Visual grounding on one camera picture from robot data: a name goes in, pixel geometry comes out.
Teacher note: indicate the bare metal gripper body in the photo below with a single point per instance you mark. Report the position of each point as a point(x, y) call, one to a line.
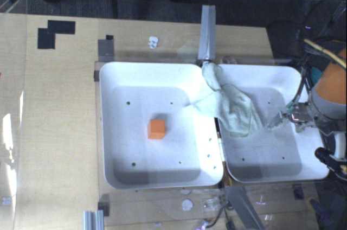
point(299, 115)

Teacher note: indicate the pale green cloth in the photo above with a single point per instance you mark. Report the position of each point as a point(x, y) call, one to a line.
point(233, 107)

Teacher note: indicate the black cylinder on white bracket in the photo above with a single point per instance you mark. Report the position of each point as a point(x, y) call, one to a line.
point(324, 155)

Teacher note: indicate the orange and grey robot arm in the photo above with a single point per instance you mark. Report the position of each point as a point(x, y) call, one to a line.
point(332, 82)

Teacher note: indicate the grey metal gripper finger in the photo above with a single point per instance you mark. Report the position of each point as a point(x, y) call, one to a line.
point(272, 127)
point(277, 117)

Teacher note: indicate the white plastic tray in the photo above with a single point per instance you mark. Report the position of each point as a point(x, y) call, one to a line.
point(162, 158)
point(271, 158)

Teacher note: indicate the orange cube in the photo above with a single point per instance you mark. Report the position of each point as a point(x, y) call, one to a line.
point(156, 129)

